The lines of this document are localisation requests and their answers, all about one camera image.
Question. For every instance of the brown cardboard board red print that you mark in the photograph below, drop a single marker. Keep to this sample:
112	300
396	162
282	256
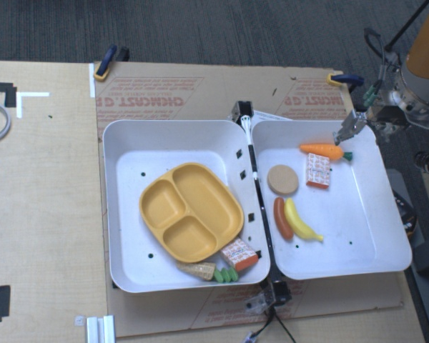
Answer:
157	95

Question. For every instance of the white paper sheet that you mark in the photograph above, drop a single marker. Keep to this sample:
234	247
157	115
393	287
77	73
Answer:
268	115

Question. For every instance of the orange sausage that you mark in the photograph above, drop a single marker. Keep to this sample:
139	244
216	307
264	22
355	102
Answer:
282	218

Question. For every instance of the thin black and white rod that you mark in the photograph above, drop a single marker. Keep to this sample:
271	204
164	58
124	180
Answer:
261	195

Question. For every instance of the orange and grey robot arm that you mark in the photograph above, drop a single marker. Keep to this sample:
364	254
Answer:
422	48

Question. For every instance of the beige waffle cone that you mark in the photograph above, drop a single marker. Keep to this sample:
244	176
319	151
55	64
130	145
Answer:
200	270

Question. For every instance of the orange and white carton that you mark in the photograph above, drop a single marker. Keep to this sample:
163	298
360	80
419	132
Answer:
240	255
318	170

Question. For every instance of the yellow banana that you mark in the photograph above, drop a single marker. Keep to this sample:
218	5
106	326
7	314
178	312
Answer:
297	222

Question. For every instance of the white plastic tray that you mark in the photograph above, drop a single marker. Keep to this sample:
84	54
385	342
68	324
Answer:
128	206
357	220

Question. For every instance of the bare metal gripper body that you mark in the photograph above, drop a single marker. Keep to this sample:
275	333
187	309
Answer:
391	114

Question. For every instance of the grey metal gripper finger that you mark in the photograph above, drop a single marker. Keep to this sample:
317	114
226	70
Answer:
357	127
347	121

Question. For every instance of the tan round biscuit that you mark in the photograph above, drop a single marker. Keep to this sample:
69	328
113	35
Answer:
282	179

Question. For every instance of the green ribbed toy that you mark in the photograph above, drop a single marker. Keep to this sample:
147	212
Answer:
226	275

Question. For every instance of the yellow divided plate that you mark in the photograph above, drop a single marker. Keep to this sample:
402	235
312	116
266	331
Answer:
200	191

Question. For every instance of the orange carrot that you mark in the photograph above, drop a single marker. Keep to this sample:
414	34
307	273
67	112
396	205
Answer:
323	150

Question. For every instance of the black cylinder on white bracket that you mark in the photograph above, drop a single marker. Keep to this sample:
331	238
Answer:
425	162

